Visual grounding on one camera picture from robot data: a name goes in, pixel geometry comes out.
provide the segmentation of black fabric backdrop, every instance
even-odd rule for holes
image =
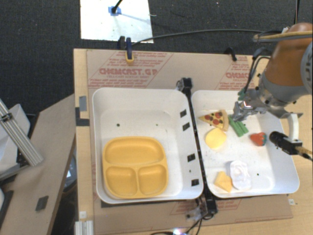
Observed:
[[[281,30],[296,0],[148,0],[153,35],[201,29]],[[299,22],[312,23],[313,0],[301,0]],[[157,39],[136,50],[252,54],[253,33],[219,32]],[[74,92],[73,49],[114,49],[80,39],[80,0],[0,0],[0,98],[37,113]]]

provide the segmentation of toy pizza slice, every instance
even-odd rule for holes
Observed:
[[[228,115],[225,110],[220,110],[213,112],[202,117],[199,117],[204,122],[207,122],[210,125],[213,125],[217,128],[220,128],[222,131],[228,130]]]

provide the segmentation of white tray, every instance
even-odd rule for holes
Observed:
[[[96,189],[104,202],[121,204],[195,199],[202,193],[201,169],[188,100],[184,94],[175,90],[100,88],[93,94],[92,106]],[[186,124],[190,127],[183,131]],[[152,198],[121,199],[106,189],[101,162],[103,148],[109,140],[127,136],[155,138],[164,147],[169,181],[162,194]],[[195,154],[195,159],[188,162],[187,156],[191,154]]]
[[[225,109],[233,114],[237,101],[237,92],[232,91],[197,91],[192,96],[197,130],[199,134],[206,179],[211,192],[220,198],[248,197],[257,195],[293,193],[299,188],[299,178],[292,157],[267,141],[265,146],[256,146],[249,138],[250,134],[272,131],[283,133],[280,120],[270,113],[249,116],[243,121],[249,133],[237,137],[229,126],[226,142],[217,150],[210,149],[205,143],[205,136],[214,128],[198,117]],[[233,160],[241,160],[248,164],[248,172],[252,180],[252,188],[247,191],[236,190],[230,193],[214,185],[219,171],[229,174],[229,164]]]

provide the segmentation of yellow divided plate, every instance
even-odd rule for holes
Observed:
[[[107,189],[119,198],[148,198],[161,194],[168,184],[163,146],[149,137],[110,140],[102,154]]]

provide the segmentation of cardboard sheet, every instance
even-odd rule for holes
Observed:
[[[100,87],[174,89],[182,77],[191,77],[196,90],[236,90],[246,83],[249,59],[228,55],[135,51],[135,62],[128,65],[125,52],[118,50],[87,50],[86,83],[89,98],[90,129],[91,98]],[[90,132],[90,148],[94,136]],[[101,202],[95,189],[95,157],[91,152],[93,210],[97,235],[173,229],[184,231],[192,226],[185,214],[196,207],[194,200],[166,203],[108,205]],[[262,196],[217,201],[219,212],[203,226],[292,218],[286,195]]]

